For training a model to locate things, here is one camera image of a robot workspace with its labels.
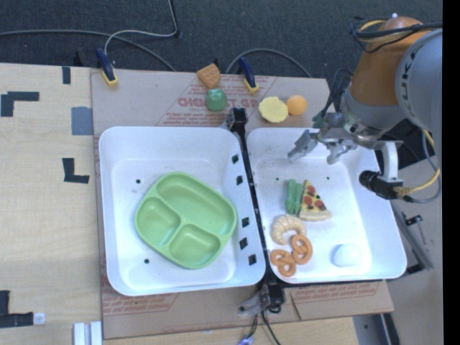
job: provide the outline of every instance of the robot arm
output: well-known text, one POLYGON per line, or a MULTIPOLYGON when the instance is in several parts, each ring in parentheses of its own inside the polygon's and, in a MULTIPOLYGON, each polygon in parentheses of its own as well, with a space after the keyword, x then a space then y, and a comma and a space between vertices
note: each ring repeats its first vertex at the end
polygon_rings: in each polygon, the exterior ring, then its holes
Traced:
POLYGON ((337 111, 326 112, 328 101, 313 118, 318 131, 306 130, 287 156, 290 160, 303 157, 319 142, 330 151, 329 164, 358 145, 382 150, 384 173, 363 172, 360 181, 383 198, 399 198, 403 181, 397 178, 397 146, 401 142, 380 140, 384 133, 403 119, 411 120, 428 137, 426 131, 432 132, 442 164, 442 23, 393 17, 364 21, 352 33, 367 46, 339 96, 337 111), (363 32, 375 24, 381 24, 378 31, 363 32))

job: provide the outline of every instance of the blue clamp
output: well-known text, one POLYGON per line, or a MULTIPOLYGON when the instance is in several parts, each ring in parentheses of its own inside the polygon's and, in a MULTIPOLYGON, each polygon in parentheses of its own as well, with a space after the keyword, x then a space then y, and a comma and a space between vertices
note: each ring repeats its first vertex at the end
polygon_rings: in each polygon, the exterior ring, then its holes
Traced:
POLYGON ((250 93, 256 92, 259 89, 259 86, 256 83, 254 73, 252 72, 251 65, 242 56, 238 59, 238 64, 239 64, 240 70, 242 70, 244 73, 245 78, 243 80, 243 83, 246 86, 247 90, 250 93))
POLYGON ((111 63, 109 62, 109 58, 104 53, 104 50, 97 49, 96 55, 98 57, 98 61, 102 67, 102 76, 106 80, 109 86, 113 86, 114 84, 118 83, 118 77, 114 72, 114 68, 112 67, 111 63))

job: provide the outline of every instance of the green plate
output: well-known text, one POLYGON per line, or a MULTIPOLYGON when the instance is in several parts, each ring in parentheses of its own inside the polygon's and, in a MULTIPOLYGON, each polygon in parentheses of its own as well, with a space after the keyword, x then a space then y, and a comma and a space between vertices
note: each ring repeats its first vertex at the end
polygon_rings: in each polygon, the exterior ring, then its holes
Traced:
POLYGON ((184 172, 163 175, 136 210, 141 239, 170 261, 198 269, 212 263, 236 226, 231 202, 184 172))

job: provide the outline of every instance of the yellow round object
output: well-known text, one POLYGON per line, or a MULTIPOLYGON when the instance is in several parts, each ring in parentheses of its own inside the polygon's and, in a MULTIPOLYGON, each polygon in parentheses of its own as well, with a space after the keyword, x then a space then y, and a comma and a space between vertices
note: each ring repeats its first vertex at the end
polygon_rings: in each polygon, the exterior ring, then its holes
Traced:
POLYGON ((262 118, 270 123, 280 123, 288 117, 288 107, 278 97, 266 97, 259 103, 262 118))
POLYGON ((307 109, 307 100, 301 95, 294 95, 286 101, 287 110, 291 115, 302 115, 307 109))

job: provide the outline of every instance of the orange ball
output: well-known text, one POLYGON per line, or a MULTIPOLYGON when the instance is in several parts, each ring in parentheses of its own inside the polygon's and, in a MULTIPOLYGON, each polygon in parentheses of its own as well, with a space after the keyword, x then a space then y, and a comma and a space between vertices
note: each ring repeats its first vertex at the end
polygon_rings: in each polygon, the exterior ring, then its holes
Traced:
POLYGON ((291 115, 302 115, 307 109, 307 100, 301 95, 294 95, 286 101, 287 110, 291 115))

